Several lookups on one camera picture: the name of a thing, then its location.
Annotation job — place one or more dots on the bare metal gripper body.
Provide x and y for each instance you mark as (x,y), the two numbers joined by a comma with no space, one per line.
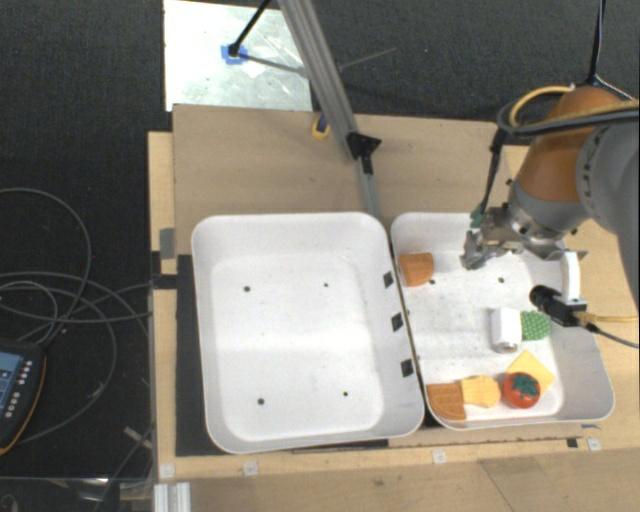
(502,231)

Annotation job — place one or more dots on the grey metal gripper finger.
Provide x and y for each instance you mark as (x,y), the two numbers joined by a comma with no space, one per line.
(490,251)
(471,252)

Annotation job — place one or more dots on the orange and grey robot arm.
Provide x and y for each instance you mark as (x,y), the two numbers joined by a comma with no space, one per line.
(555,165)

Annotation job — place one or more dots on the orange toy bread slice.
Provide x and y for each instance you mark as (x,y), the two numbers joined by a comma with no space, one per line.
(416,269)

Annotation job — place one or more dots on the white plastic tray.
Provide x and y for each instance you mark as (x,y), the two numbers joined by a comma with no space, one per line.
(295,340)
(460,320)

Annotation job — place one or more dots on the white toy carton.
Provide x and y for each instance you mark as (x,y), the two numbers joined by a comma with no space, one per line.
(505,327)

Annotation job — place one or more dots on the green dotted toy food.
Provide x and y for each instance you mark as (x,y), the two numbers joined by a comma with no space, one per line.
(536,325)

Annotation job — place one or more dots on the yellow toy cheese wedge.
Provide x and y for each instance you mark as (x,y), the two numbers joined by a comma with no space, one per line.
(530,364)

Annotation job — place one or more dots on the red toy tomato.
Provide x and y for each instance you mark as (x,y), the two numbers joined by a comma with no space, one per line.
(521,391)

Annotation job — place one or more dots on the orange toy waffle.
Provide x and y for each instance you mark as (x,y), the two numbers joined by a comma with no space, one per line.
(446,401)

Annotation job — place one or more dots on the pale wood board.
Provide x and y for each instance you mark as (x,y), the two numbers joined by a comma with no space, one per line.
(162,350)

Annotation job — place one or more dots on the black cylinder on white bracket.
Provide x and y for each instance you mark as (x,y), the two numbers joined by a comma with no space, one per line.
(547,300)

